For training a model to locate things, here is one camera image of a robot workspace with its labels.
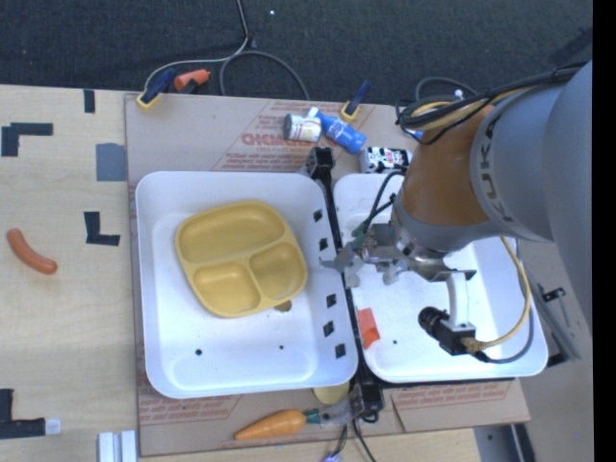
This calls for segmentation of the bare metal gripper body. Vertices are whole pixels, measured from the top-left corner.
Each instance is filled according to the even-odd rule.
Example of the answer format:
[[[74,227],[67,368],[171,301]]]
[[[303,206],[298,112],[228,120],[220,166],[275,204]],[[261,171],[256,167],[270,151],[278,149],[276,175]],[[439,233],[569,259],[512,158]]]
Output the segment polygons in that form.
[[[392,285],[406,272],[412,272],[427,282],[440,282],[453,273],[444,261],[445,254],[426,248],[392,223],[373,224],[362,243],[360,257],[375,266],[385,285]]]

